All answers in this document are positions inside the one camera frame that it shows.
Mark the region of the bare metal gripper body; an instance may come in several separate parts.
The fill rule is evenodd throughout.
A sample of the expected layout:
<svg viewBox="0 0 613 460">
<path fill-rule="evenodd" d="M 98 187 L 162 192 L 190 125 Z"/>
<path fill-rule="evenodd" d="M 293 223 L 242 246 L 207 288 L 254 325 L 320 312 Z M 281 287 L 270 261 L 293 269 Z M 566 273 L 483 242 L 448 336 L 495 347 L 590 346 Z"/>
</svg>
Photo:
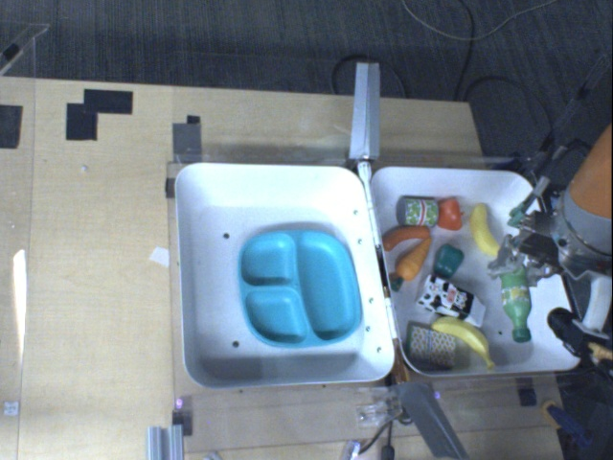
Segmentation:
<svg viewBox="0 0 613 460">
<path fill-rule="evenodd" d="M 511 217 L 518 233 L 512 246 L 529 265 L 550 273 L 584 276 L 612 274 L 612 223 L 583 210 L 568 215 L 533 211 Z"/>
</svg>

